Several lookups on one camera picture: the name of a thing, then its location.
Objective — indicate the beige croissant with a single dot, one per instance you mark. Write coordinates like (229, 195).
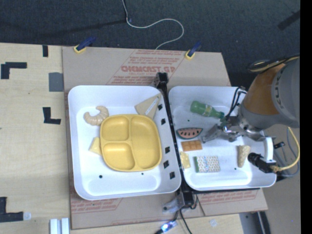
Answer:
(92, 118)

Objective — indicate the white plastic tray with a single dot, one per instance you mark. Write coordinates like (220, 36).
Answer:
(122, 184)
(219, 179)

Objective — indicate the yellow cheese wedge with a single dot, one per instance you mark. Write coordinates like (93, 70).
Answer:
(95, 146)

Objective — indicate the yellow divided plate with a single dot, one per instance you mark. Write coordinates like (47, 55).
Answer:
(143, 140)

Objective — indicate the brown cardboard board red print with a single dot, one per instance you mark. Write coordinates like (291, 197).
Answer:
(97, 67)

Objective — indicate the beige ice cream cone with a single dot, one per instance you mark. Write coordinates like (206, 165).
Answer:
(243, 155)

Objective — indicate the yellow cheese slice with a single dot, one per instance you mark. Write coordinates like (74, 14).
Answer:
(185, 160)

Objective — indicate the watermelon slice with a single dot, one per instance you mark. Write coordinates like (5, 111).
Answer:
(189, 133)

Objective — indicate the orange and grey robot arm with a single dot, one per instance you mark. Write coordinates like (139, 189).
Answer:
(265, 99)

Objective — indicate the orange waffle biscuit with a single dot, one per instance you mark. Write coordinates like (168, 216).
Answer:
(191, 145)

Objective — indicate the patterned white green carton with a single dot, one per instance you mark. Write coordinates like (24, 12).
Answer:
(207, 164)

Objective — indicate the beige triangular sandwich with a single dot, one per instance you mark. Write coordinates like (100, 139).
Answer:
(147, 107)

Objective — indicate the green bottle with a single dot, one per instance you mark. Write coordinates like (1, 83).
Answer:
(202, 108)

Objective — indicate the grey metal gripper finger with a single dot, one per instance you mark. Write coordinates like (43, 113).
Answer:
(231, 137)
(210, 133)

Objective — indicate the black cylinder on white bracket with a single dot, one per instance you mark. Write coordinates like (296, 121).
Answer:
(262, 163)

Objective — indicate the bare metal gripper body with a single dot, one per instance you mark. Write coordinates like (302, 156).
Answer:
(240, 128)

